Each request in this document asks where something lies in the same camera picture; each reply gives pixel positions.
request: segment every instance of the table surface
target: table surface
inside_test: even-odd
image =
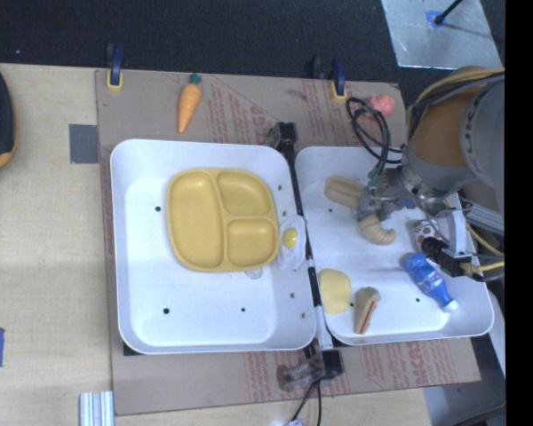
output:
[[[79,394],[112,390],[98,164],[69,159],[96,124],[93,68],[0,64],[18,149],[0,169],[0,424],[79,424]],[[299,401],[120,416],[116,425],[282,426]],[[300,418],[315,424],[317,401]],[[322,424],[430,424],[423,391],[322,399]]]

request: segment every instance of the plastic bottle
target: plastic bottle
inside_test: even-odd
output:
[[[420,286],[423,292],[437,300],[445,312],[452,312],[458,308],[458,303],[446,289],[446,283],[442,276],[428,263],[425,255],[418,252],[409,257],[405,263],[405,269],[412,279]]]

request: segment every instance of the orange carrot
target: orange carrot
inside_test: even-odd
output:
[[[189,84],[186,85],[179,95],[178,107],[178,132],[181,134],[187,128],[187,124],[194,115],[195,108],[202,96],[202,91],[197,85],[202,78],[193,73],[189,76]]]

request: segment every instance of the cardboard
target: cardboard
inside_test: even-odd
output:
[[[107,70],[95,74],[99,163],[105,224],[113,392],[117,415],[295,399],[276,374],[305,360],[303,351],[148,356],[126,349],[118,331],[109,157],[127,138],[262,144],[277,122],[297,124],[297,152],[306,146],[358,146],[345,101],[330,82],[315,79],[202,74],[202,100],[187,130],[177,132],[181,88],[189,73],[124,71],[123,88],[107,88]],[[348,96],[387,93],[396,103],[387,117],[394,146],[405,141],[404,105],[394,84],[347,82]],[[362,126],[379,139],[377,125]],[[480,380],[468,338],[340,347],[345,373],[322,385],[323,396],[400,390]]]

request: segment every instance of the yellow divided plate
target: yellow divided plate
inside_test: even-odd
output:
[[[273,196],[246,170],[181,171],[168,184],[166,219],[174,254],[192,270],[254,270],[278,252]]]

